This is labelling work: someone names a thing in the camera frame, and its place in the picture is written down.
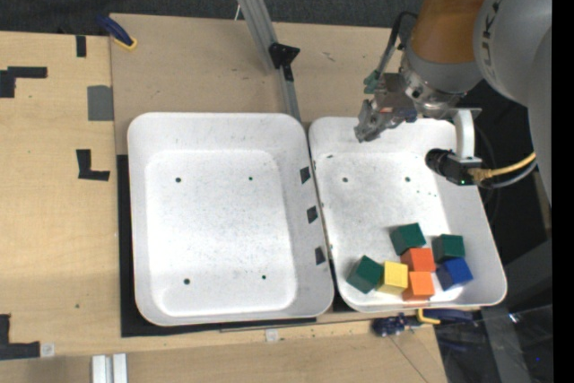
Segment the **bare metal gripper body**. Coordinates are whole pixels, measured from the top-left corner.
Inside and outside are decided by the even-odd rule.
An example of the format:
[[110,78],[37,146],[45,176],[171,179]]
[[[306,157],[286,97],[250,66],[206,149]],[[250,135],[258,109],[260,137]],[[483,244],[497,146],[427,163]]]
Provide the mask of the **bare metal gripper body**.
[[371,107],[380,124],[412,123],[419,117],[450,118],[463,92],[446,92],[433,88],[417,73],[383,74],[374,91]]

